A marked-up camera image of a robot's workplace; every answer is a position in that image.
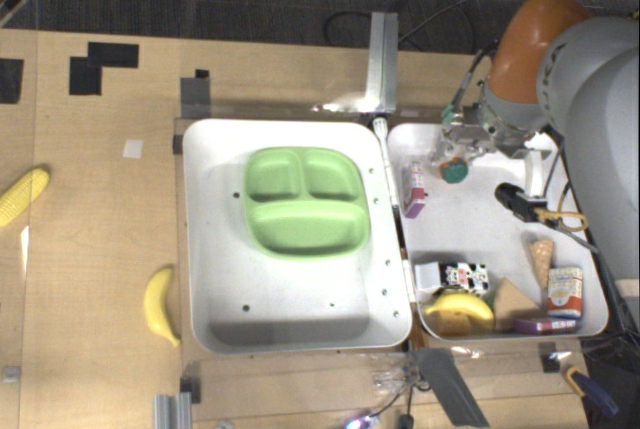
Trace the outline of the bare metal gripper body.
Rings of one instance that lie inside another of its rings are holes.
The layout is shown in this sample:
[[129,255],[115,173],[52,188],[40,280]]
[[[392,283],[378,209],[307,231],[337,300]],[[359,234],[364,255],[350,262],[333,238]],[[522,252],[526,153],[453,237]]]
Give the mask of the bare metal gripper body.
[[525,144],[530,139],[530,132],[516,129],[496,119],[482,123],[477,119],[466,122],[455,118],[449,125],[441,128],[441,140],[451,143],[449,158],[462,159],[462,150],[471,147],[479,150],[479,157],[495,152],[513,157],[526,148]]

